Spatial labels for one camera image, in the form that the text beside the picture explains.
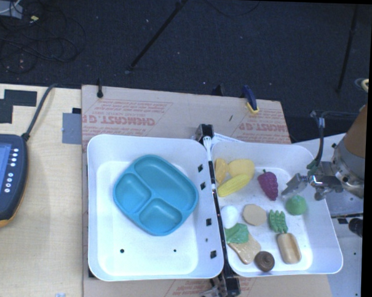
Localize yellow corn cob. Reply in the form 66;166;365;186
216;173;251;199

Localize yellow potato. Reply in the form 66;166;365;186
227;158;256;181

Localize tan round biscuit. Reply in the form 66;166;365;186
242;204;269;227

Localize green lettuce leaf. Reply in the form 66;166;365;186
224;222;250;245

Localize brown doughnut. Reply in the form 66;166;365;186
253;250;276;273

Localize thin black and white rod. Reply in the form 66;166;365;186
196;135;238;280

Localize green pea pods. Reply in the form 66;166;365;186
267;209;290;235

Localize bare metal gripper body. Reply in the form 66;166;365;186
306;160;366;203

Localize purple grapes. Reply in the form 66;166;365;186
256;169;280;202

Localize black cylinder on white bracket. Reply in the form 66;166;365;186
326;194;365;238

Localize brown cardboard board red print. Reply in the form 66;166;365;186
72;84;343;297

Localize blue divided plate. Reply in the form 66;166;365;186
110;152;201;238

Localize yellow crisp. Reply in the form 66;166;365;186
214;158;229;185

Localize tan bread slice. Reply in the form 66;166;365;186
226;232;263;266

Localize white egg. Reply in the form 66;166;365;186
220;204;240;230

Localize white plastic tray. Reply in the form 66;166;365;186
204;140;349;282
81;132;230;287

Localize green round cabbage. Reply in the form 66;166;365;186
284;194;309;216

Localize tan bread roll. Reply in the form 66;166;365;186
275;232;304;266

